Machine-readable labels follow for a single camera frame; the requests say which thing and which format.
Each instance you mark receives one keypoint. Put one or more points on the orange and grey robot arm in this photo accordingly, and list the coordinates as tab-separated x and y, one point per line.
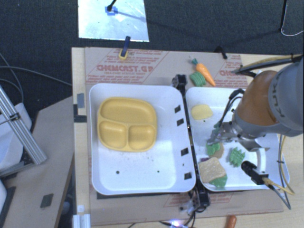
273	103

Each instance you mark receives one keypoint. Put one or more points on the yellow toy cheese slice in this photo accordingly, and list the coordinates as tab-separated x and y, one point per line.
201	112

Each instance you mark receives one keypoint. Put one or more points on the orange carrot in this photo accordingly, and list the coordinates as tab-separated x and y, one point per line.
205	72

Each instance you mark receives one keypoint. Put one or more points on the green toy lettuce leaf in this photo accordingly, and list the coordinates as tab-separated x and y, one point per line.
236	157
219	182

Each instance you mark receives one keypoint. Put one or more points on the yellow divided plate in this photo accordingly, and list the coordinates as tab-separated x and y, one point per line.
127	122

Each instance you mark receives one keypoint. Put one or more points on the brown cardboard board red print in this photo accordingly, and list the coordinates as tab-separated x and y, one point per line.
133	65

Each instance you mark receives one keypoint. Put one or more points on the orange toy sausage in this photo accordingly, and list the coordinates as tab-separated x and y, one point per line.
231	221

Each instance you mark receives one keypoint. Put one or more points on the brown toy bread slice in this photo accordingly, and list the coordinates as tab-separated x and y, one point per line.
211	170

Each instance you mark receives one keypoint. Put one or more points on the black cylinder on white bracket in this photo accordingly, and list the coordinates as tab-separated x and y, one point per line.
253	172

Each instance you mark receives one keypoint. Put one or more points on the green toy pea pod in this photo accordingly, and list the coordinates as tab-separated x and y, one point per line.
197	79

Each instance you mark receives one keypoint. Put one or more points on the thin black rod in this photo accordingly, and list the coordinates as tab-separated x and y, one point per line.
190	127

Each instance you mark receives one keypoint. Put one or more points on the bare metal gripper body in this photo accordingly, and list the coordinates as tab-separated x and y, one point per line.
230	131

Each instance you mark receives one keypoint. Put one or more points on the brown biscuit with green lettuce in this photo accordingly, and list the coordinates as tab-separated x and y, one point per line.
215	151

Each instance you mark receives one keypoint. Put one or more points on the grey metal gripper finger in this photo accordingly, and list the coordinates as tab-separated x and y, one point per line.
212	140
216	132

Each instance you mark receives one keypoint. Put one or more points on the white plastic tray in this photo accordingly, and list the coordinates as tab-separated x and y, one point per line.
240	179
142	172

